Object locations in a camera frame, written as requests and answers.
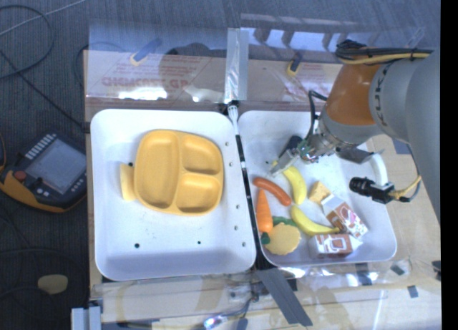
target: white plastic tray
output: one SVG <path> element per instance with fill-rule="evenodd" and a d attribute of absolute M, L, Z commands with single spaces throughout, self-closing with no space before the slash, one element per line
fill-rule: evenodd
<path fill-rule="evenodd" d="M 249 111 L 240 116 L 239 130 L 253 204 L 257 201 L 258 196 L 258 188 L 252 184 L 256 176 L 274 181 L 292 197 L 291 187 L 286 178 L 281 174 L 272 178 L 268 171 L 272 161 L 278 159 L 291 135 L 304 137 L 310 123 L 310 112 Z M 302 268 L 323 264 L 385 261 L 396 253 L 396 236 L 386 206 L 349 190 L 349 182 L 353 177 L 368 177 L 375 180 L 375 173 L 369 162 L 359 165 L 332 155 L 322 157 L 319 162 L 309 165 L 298 161 L 295 167 L 301 171 L 309 189 L 316 180 L 320 180 L 334 195 L 345 200 L 365 222 L 369 232 L 362 238 L 363 245 L 345 258 L 312 257 L 306 245 L 307 235 L 302 233 L 299 247 L 286 256 L 273 255 L 263 248 L 264 256 L 273 265 Z M 281 205 L 275 198 L 269 198 L 269 205 L 273 215 L 290 218 L 289 209 Z M 329 224 L 318 204 L 306 200 L 300 205 L 300 208 L 310 219 L 318 223 Z"/>
<path fill-rule="evenodd" d="M 219 205 L 201 216 L 161 213 L 123 200 L 120 164 L 134 162 L 150 130 L 192 132 L 212 140 L 224 163 Z M 95 261 L 114 281 L 240 273 L 255 244 L 233 126 L 217 112 L 103 110 L 91 121 Z"/>

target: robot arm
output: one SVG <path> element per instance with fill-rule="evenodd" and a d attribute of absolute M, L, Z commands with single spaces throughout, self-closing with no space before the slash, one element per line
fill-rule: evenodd
<path fill-rule="evenodd" d="M 337 52 L 345 64 L 318 117 L 316 131 L 312 120 L 307 136 L 279 157 L 271 173 L 277 175 L 299 159 L 313 163 L 334 153 L 363 162 L 370 153 L 358 146 L 386 134 L 410 146 L 440 224 L 440 49 L 356 46 Z"/>

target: hot dog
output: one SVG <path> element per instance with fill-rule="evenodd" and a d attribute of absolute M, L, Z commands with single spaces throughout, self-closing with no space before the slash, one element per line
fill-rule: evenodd
<path fill-rule="evenodd" d="M 270 180 L 257 177 L 253 180 L 253 184 L 258 188 L 267 190 L 269 193 L 273 194 L 278 201 L 286 207 L 292 203 L 292 200 L 287 192 Z"/>

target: dark floor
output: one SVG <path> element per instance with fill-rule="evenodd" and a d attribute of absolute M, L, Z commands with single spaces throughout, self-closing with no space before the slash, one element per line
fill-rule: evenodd
<path fill-rule="evenodd" d="M 34 18 L 40 14 L 48 22 Z M 78 56 L 100 21 L 305 31 L 321 37 L 314 50 L 324 54 L 346 36 L 433 48 L 440 45 L 441 0 L 0 0 L 0 135 L 8 163 L 47 130 L 84 146 Z M 70 329 L 70 309 L 87 298 L 87 202 L 54 214 L 1 193 L 0 218 L 0 329 Z M 44 296 L 36 280 L 53 273 L 68 276 L 69 288 Z"/>

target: yellow divided plate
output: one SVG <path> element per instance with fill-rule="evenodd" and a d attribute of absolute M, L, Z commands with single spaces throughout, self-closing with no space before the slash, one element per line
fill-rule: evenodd
<path fill-rule="evenodd" d="M 137 198 L 146 207 L 164 213 L 209 213 L 223 193 L 221 151 L 199 135 L 153 130 L 140 141 L 132 168 L 121 166 L 123 197 Z"/>

